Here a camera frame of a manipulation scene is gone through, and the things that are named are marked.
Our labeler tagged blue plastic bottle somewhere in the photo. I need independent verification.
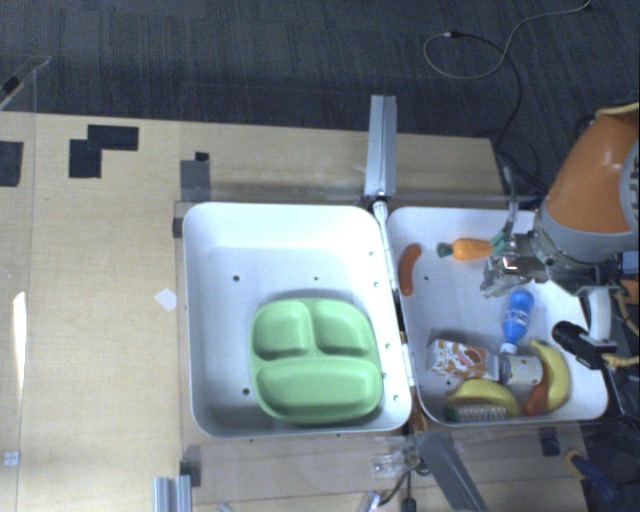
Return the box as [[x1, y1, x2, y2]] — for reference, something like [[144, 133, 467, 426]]
[[499, 289, 536, 356]]

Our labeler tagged green and white packet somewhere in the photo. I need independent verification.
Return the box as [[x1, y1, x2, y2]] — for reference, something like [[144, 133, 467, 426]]
[[443, 404, 509, 424]]

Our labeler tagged yellow banana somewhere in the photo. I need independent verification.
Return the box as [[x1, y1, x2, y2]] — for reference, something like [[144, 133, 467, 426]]
[[528, 339, 572, 413], [445, 377, 522, 419]]

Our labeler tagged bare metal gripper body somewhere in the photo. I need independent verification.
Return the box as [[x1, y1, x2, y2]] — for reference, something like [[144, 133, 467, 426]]
[[492, 230, 552, 287]]

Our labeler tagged small white can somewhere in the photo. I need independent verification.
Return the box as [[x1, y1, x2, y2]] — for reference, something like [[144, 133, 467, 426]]
[[499, 352, 545, 387]]

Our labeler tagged red sausage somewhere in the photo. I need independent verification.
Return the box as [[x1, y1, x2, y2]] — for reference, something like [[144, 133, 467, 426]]
[[397, 242, 423, 298]]

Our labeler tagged white and orange carton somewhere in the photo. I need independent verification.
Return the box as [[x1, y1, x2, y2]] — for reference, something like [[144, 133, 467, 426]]
[[425, 338, 502, 383]]

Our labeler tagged black cylinder on white bracket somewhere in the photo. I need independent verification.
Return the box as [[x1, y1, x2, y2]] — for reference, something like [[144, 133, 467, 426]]
[[551, 287, 620, 372]]

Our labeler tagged orange carrot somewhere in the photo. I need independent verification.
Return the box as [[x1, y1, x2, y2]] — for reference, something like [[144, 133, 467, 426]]
[[435, 237, 497, 263]]

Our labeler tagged white plastic tray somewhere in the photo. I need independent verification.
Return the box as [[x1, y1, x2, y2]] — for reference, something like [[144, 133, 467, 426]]
[[385, 205, 611, 428], [181, 201, 414, 441]]

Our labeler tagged green divided plate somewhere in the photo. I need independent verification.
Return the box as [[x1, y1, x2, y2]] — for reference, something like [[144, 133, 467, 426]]
[[249, 295, 386, 427]]

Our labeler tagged pale wood board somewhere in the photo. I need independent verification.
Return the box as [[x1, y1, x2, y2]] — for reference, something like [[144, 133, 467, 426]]
[[172, 122, 594, 512]]

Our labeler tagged small orange-red sausage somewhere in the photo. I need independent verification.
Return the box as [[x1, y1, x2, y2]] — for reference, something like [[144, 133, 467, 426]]
[[522, 381, 552, 418]]

